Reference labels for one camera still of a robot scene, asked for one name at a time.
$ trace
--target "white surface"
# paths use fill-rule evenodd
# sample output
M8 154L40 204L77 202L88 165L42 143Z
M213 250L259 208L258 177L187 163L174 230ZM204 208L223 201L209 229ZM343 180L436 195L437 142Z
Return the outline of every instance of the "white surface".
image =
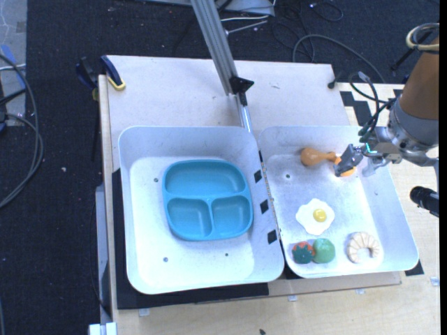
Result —
M226 96L212 60L108 56L126 83L108 85L112 157L129 126L240 126L235 98ZM268 126L347 125L342 99L327 83L331 65L235 61L247 92L255 138Z
M159 294L180 290L262 283L284 269L279 241L268 243L277 225L268 199L258 147L243 127L132 127L119 138L126 268L139 292ZM185 241L169 228L163 205L162 179L178 161L219 159L235 164L247 179L254 220L248 232L231 239Z
M286 261L303 278L404 271L418 262L418 250L387 167L364 177L364 159L351 176L336 177L331 162L309 167L300 162L305 147L341 155L348 144L358 141L358 130L355 126L273 127L260 136ZM332 225L320 236L307 233L295 219L300 206L313 198L327 202L335 212ZM355 232L368 232L379 241L378 257L361 251L361 263L348 259L346 246ZM312 244L317 238L328 238L335 245L335 259L327 264L295 263L293 245Z

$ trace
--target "dark background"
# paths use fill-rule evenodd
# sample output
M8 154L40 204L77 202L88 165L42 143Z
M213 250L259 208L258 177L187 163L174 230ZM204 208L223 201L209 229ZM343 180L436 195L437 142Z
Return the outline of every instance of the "dark background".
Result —
M407 51L411 29L439 20L439 0L278 0L276 14L258 31L229 36L234 59L292 61L299 38L320 34L364 56L384 81L360 58L324 38L307 39L300 50L314 48L314 58L298 52L297 62L332 64L335 75L343 72L344 82L361 70L373 82L401 83L418 52L397 70L390 67ZM239 15L221 13L222 18ZM224 26L231 30L253 22ZM45 156L27 187L0 209L0 299L7 334L86 334L89 324L100 321L91 222L101 183L98 144L92 160L97 104L77 79L75 65L86 56L99 72L103 54L210 57L190 7L28 0L27 78L36 95ZM27 105L28 119L34 121ZM33 143L27 128L0 135L0 198L27 173Z

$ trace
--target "blue plate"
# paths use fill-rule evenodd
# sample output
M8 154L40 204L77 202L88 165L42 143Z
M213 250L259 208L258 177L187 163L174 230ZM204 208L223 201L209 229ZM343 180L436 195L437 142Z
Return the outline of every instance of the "blue plate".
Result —
M180 161L166 169L162 184L168 224L180 238L209 241L237 237L253 223L247 180L232 163Z

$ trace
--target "robotic hand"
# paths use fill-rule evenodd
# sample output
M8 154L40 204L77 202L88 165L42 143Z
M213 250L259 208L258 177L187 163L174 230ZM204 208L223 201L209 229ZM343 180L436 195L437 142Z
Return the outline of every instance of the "robotic hand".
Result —
M424 53L410 74L402 95L379 108L360 130L362 145L348 146L342 161L334 165L336 176L358 165L364 156L368 157L368 166L362 170L366 177L389 162L400 163L404 159L418 166L433 167L439 190L439 157L427 155L439 145L439 36L431 45L424 46L417 45L413 37L415 32L423 31L428 25L417 27L407 36L407 45ZM363 73L359 73L359 77L370 85L378 100L369 78ZM386 107L390 109L387 126L376 126L379 113ZM439 217L439 192L417 186L410 192L410 198Z

